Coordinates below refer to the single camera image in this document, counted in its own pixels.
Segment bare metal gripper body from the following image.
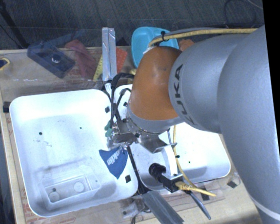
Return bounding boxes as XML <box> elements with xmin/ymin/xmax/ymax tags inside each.
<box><xmin>109</xmin><ymin>112</ymin><xmax>179</xmax><ymax>159</ymax></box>

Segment blue packet with white print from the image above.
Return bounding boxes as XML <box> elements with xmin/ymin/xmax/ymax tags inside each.
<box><xmin>98</xmin><ymin>145</ymin><xmax>131</xmax><ymax>182</ymax></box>

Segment thin black rod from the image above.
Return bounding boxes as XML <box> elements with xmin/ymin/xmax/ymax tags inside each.
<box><xmin>126</xmin><ymin>144</ymin><xmax>145</xmax><ymax>195</ymax></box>

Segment white plastic tray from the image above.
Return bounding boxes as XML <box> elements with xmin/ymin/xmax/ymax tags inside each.
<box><xmin>111</xmin><ymin>74</ymin><xmax>234</xmax><ymax>196</ymax></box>
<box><xmin>7</xmin><ymin>84</ymin><xmax>142</xmax><ymax>221</ymax></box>

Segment orange textured packet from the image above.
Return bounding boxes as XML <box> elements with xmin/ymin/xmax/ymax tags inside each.
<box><xmin>114</xmin><ymin>46</ymin><xmax>130</xmax><ymax>74</ymax></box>

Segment clear plastic container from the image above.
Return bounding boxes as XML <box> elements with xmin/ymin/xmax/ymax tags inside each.
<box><xmin>36</xmin><ymin>164</ymin><xmax>104</xmax><ymax>213</ymax></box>

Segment dark red cloth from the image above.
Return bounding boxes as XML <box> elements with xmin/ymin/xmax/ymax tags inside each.
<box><xmin>63</xmin><ymin>37</ymin><xmax>98</xmax><ymax>79</ymax></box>

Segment blue divided plate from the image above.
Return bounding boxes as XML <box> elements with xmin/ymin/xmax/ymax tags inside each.
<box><xmin>129</xmin><ymin>22</ymin><xmax>182</xmax><ymax>69</ymax></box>

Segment black cylinder on white bracket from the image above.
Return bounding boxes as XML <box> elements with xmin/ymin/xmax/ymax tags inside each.
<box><xmin>145</xmin><ymin>142</ymin><xmax>186</xmax><ymax>196</ymax></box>

